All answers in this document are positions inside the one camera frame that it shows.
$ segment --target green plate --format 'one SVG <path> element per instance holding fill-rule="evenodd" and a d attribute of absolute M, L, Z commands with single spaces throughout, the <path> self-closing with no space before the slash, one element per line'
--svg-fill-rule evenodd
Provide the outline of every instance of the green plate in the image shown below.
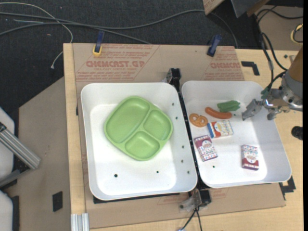
<path fill-rule="evenodd" d="M 104 124 L 108 140 L 125 154 L 141 161 L 157 155 L 169 140 L 172 130 L 170 118 L 138 96 L 119 103 Z"/>

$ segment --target wire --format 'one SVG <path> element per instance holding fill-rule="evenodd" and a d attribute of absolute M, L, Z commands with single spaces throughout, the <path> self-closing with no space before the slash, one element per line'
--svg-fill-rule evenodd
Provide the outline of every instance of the wire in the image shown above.
<path fill-rule="evenodd" d="M 277 57 L 276 57 L 276 54 L 275 54 L 275 51 L 274 51 L 274 48 L 273 48 L 273 45 L 271 44 L 271 41 L 270 41 L 269 37 L 268 37 L 265 33 L 260 33 L 260 36 L 264 36 L 265 39 L 267 40 L 267 42 L 268 42 L 268 44 L 269 44 L 269 47 L 270 47 L 270 50 L 271 50 L 271 52 L 272 52 L 272 54 L 273 54 L 273 57 L 274 57 L 275 62 L 277 63 L 277 65 L 278 65 L 281 69 L 287 70 L 287 69 L 286 69 L 284 66 L 282 66 L 282 65 L 280 64 L 280 62 L 278 61 L 278 59 L 277 59 Z"/>
<path fill-rule="evenodd" d="M 200 231 L 202 231 L 202 224 L 201 224 L 201 219 L 200 219 L 200 215 L 199 215 L 199 207 L 196 209 L 196 212 L 197 212 L 197 216 L 198 216 Z"/>
<path fill-rule="evenodd" d="M 186 226 L 188 225 L 188 223 L 191 221 L 191 219 L 193 218 L 194 214 L 196 213 L 196 209 L 193 210 L 192 215 L 189 217 L 189 219 L 187 220 L 187 222 L 185 223 L 185 225 L 180 229 L 180 231 L 182 231 L 184 228 L 186 228 Z"/>
<path fill-rule="evenodd" d="M 261 12 L 263 12 L 263 11 L 268 11 L 268 12 L 272 12 L 272 13 L 278 15 L 279 17 L 282 17 L 282 18 L 288 19 L 288 20 L 295 20 L 295 19 L 304 18 L 303 16 L 296 16 L 296 17 L 285 16 L 285 15 L 282 15 L 282 14 L 280 14 L 280 13 L 278 13 L 278 12 L 272 10 L 272 9 L 273 9 L 273 8 L 271 8 L 271 9 L 263 9 L 263 10 L 260 10 L 260 11 L 258 12 L 258 14 L 261 13 Z"/>
<path fill-rule="evenodd" d="M 257 14 L 257 24 L 259 25 L 261 19 L 262 19 L 265 15 L 267 15 L 270 11 L 273 11 L 273 9 L 275 9 L 276 7 L 277 7 L 277 5 L 275 5 L 275 6 L 272 7 L 271 9 L 268 9 L 268 10 L 260 17 L 260 19 L 259 19 L 259 15 L 260 15 L 264 10 L 259 11 L 258 14 Z"/>
<path fill-rule="evenodd" d="M 185 225 L 179 229 L 179 231 L 182 231 L 184 230 L 184 228 L 186 228 L 186 226 L 188 225 L 188 223 L 192 220 L 193 216 L 195 215 L 195 213 L 197 213 L 197 216 L 198 216 L 198 221 L 199 221 L 199 226 L 200 226 L 200 231 L 202 231 L 202 224 L 201 224 L 201 219 L 200 219 L 200 215 L 199 215 L 199 207 L 195 208 L 193 210 L 193 213 L 192 215 L 189 217 L 189 219 L 187 220 L 187 222 L 185 223 Z"/>
<path fill-rule="evenodd" d="M 267 89 L 270 90 L 273 83 L 278 79 L 281 78 L 284 74 L 286 73 L 286 71 L 281 72 L 280 74 L 278 74 L 275 78 L 272 79 L 272 81 L 269 83 L 269 85 L 267 86 Z"/>
<path fill-rule="evenodd" d="M 99 28 L 99 27 L 95 27 L 95 26 L 91 26 L 91 25 L 86 25 L 86 24 L 81 24 L 81 23 L 61 22 L 61 24 L 60 24 L 60 23 L 58 23 L 58 22 L 47 22 L 47 23 L 30 24 L 30 25 L 15 27 L 15 28 L 9 29 L 9 30 L 7 30 L 7 31 L 1 32 L 1 33 L 0 33 L 0 36 L 5 35 L 5 34 L 10 33 L 10 32 L 17 31 L 17 30 L 29 28 L 29 27 L 35 27 L 35 26 L 48 26 L 48 25 L 83 26 L 83 27 L 89 27 L 89 28 L 96 29 L 96 30 L 102 30 L 102 29 Z M 126 38 L 129 38 L 129 39 L 133 39 L 133 40 L 136 40 L 136 41 L 145 43 L 145 44 L 151 44 L 151 43 L 149 43 L 149 42 L 147 42 L 147 41 L 144 41 L 144 40 L 141 40 L 141 39 L 138 39 L 138 38 L 135 38 L 135 37 L 131 37 L 131 36 L 128 36 L 128 35 L 125 35 L 125 34 L 122 34 L 122 33 L 117 33 L 117 32 L 113 32 L 113 31 L 105 30 L 105 29 L 104 29 L 104 31 L 105 31 L 105 32 L 108 32 L 108 33 L 116 34 L 116 35 L 119 35 L 119 36 L 122 36 L 122 37 L 126 37 Z"/>
<path fill-rule="evenodd" d="M 217 17 L 218 19 L 220 19 L 220 20 L 226 25 L 226 27 L 228 28 L 228 30 L 230 31 L 230 33 L 231 33 L 231 35 L 232 35 L 232 37 L 233 37 L 233 40 L 234 40 L 234 43 L 235 43 L 235 47 L 238 49 L 238 48 L 239 48 L 239 45 L 238 45 L 238 43 L 237 43 L 235 34 L 233 33 L 233 31 L 231 30 L 231 28 L 229 27 L 229 25 L 228 25 L 221 17 L 219 17 L 217 14 L 210 13 L 210 15 L 214 15 L 215 17 Z"/>
<path fill-rule="evenodd" d="M 57 21 L 61 21 L 61 22 L 67 22 L 67 23 L 74 23 L 74 24 L 79 24 L 81 26 L 87 26 L 87 27 L 95 27 L 95 28 L 100 28 L 100 29 L 108 29 L 108 30 L 129 30 L 129 29 L 137 29 L 137 28 L 141 28 L 141 27 L 146 27 L 146 26 L 152 26 L 155 24 L 158 24 L 160 22 L 169 20 L 171 18 L 177 17 L 179 15 L 185 14 L 185 13 L 193 13 L 193 12 L 205 12 L 204 10 L 199 10 L 199 9 L 194 9 L 194 10 L 186 10 L 171 16 L 168 16 L 166 18 L 151 22 L 151 23 L 147 23 L 147 24 L 143 24 L 143 25 L 138 25 L 138 26 L 127 26 L 127 27 L 109 27 L 109 26 L 94 26 L 94 25 L 88 25 L 88 24 L 82 24 L 82 23 L 77 23 L 77 22 L 73 22 L 73 21 L 69 21 L 69 20 L 64 20 L 64 19 L 59 19 L 59 18 L 49 18 L 49 17 L 44 17 L 44 16 L 37 16 L 37 15 L 28 15 L 28 14 L 19 14 L 19 13 L 6 13 L 6 12 L 0 12 L 0 14 L 3 15 L 10 15 L 10 16 L 21 16 L 21 17 L 28 17 L 28 18 L 37 18 L 37 19 L 46 19 L 46 20 L 57 20 Z M 235 37 L 235 34 L 233 33 L 233 31 L 231 30 L 231 28 L 229 27 L 229 25 L 218 15 L 211 13 L 211 15 L 217 17 L 219 20 L 221 20 L 224 25 L 226 25 L 226 27 L 228 28 L 228 30 L 230 31 L 230 33 L 232 34 L 232 37 L 234 39 L 234 43 L 236 48 L 238 48 L 238 43 Z"/>
<path fill-rule="evenodd" d="M 298 24 L 295 29 L 291 32 L 291 40 L 296 43 L 296 44 L 299 44 L 299 45 L 302 45 L 303 41 L 298 41 L 295 39 L 295 34 L 301 29 L 304 27 L 304 23 L 300 23 Z"/>
<path fill-rule="evenodd" d="M 55 17 L 54 17 L 53 15 L 51 15 L 49 12 L 47 12 L 47 11 L 44 10 L 43 8 L 41 8 L 41 7 L 39 7 L 39 6 L 36 6 L 36 5 L 34 5 L 34 4 L 23 3 L 23 2 L 0 2 L 0 5 L 2 5 L 2 4 L 19 4 L 19 5 L 31 6 L 31 7 L 34 7 L 34 8 L 37 8 L 37 9 L 43 11 L 44 13 L 46 13 L 47 15 L 49 15 L 51 18 L 55 19 Z M 72 42 L 73 42 L 73 38 L 74 38 L 73 33 L 71 32 L 70 29 L 67 28 L 67 26 L 65 26 L 65 25 L 62 25 L 62 26 L 63 26 L 63 27 L 69 32 L 69 34 L 71 35 L 71 40 L 70 40 L 69 43 L 72 43 Z M 55 64 L 55 62 L 58 60 L 58 58 L 59 58 L 62 54 L 63 54 L 63 51 L 60 52 L 60 53 L 57 55 L 57 57 L 53 60 L 52 65 L 51 65 L 51 68 L 52 68 L 52 69 L 54 69 L 54 64 Z"/>

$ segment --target toy food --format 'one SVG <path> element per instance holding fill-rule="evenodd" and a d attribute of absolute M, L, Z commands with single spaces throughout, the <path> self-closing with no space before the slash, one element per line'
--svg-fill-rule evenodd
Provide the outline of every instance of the toy food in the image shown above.
<path fill-rule="evenodd" d="M 242 145 L 242 167 L 252 170 L 259 169 L 258 148 Z"/>
<path fill-rule="evenodd" d="M 232 114 L 230 112 L 219 112 L 210 107 L 206 107 L 205 112 L 209 114 L 210 116 L 218 118 L 218 119 L 230 119 L 232 117 Z"/>
<path fill-rule="evenodd" d="M 202 128 L 208 124 L 208 120 L 205 116 L 192 113 L 189 115 L 189 121 L 196 127 Z"/>
<path fill-rule="evenodd" d="M 217 107 L 219 108 L 220 112 L 229 112 L 229 111 L 236 111 L 240 108 L 239 102 L 235 100 L 223 102 L 223 103 L 218 103 Z"/>
<path fill-rule="evenodd" d="M 213 121 L 207 124 L 211 138 L 218 138 L 233 134 L 231 123 L 228 120 Z"/>
<path fill-rule="evenodd" d="M 203 162 L 218 157 L 211 138 L 208 135 L 195 138 L 193 141 Z"/>

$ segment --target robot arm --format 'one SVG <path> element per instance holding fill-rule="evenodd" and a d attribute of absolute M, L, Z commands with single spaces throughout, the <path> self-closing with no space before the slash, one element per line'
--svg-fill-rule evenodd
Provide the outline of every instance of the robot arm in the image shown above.
<path fill-rule="evenodd" d="M 247 110 L 242 113 L 243 120 L 256 115 L 262 107 L 269 112 L 268 120 L 274 119 L 281 112 L 303 111 L 303 47 L 281 77 L 282 82 L 278 89 L 271 88 L 261 101 L 251 101 Z"/>

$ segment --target dark carpet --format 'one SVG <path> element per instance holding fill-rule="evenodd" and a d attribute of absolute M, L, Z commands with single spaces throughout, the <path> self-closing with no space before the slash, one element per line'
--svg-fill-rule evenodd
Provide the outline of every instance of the dark carpet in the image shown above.
<path fill-rule="evenodd" d="M 33 4 L 56 18 L 110 27 L 142 25 L 182 11 L 203 9 L 202 0 L 0 0 L 0 12 L 45 17 L 48 15 L 35 7 L 2 2 Z M 303 0 L 271 0 L 267 4 L 303 7 Z M 221 45 L 237 47 L 220 18 L 234 33 L 238 48 L 259 49 L 254 17 L 244 14 L 236 18 L 230 0 L 225 0 L 208 16 L 203 12 L 186 13 L 153 26 L 117 32 L 151 44 L 178 45 L 207 45 L 214 35 L 221 34 Z M 12 28 L 29 25 L 16 20 L 47 22 L 0 14 L 0 107 L 9 114 L 63 76 L 62 57 L 54 69 L 51 65 L 62 51 L 63 43 L 71 39 L 60 25 L 29 27 L 1 35 Z M 68 28 L 74 35 L 73 42 L 96 41 L 98 30 L 80 26 Z M 104 42 L 140 43 L 111 33 L 105 34 Z"/>

